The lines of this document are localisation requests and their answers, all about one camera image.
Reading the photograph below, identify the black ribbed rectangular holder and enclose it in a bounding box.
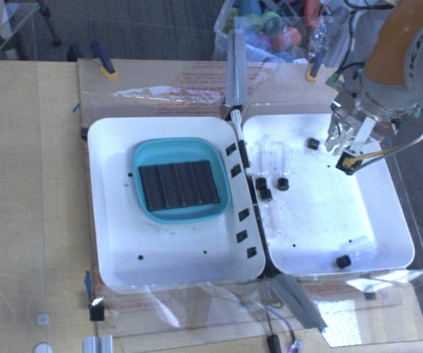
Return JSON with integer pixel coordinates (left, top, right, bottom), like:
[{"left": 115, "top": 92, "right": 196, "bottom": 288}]
[{"left": 138, "top": 160, "right": 221, "bottom": 213}]

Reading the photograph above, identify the blue square plate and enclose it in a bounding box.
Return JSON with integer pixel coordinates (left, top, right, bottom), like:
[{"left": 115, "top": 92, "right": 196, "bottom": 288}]
[{"left": 132, "top": 137, "right": 232, "bottom": 224}]

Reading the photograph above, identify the clear plastic storage bin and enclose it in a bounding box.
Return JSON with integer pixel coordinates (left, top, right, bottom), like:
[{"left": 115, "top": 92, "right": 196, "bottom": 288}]
[{"left": 213, "top": 0, "right": 354, "bottom": 68}]

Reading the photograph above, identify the brown cardboard board red print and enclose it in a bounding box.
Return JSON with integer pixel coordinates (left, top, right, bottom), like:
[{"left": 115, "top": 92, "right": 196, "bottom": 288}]
[{"left": 77, "top": 57, "right": 423, "bottom": 346}]

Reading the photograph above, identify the clear plastic bottle black cap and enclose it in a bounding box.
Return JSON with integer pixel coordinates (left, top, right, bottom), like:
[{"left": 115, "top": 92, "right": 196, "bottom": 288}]
[
  {"left": 306, "top": 137, "right": 330, "bottom": 151},
  {"left": 259, "top": 187, "right": 284, "bottom": 235},
  {"left": 271, "top": 140, "right": 294, "bottom": 193},
  {"left": 252, "top": 141, "right": 270, "bottom": 192},
  {"left": 335, "top": 235, "right": 376, "bottom": 270}
]

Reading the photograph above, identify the white plastic tray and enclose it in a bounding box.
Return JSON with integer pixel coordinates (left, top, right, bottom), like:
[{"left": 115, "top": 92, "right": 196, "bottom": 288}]
[
  {"left": 86, "top": 115, "right": 267, "bottom": 288},
  {"left": 241, "top": 113, "right": 416, "bottom": 277}
]

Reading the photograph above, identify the thin black and white rod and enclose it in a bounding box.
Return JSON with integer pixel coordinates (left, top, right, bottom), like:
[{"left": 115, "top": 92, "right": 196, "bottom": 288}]
[{"left": 230, "top": 109, "right": 275, "bottom": 278}]

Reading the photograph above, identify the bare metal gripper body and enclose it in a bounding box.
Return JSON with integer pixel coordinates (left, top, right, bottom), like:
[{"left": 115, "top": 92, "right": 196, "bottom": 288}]
[{"left": 330, "top": 85, "right": 400, "bottom": 141}]

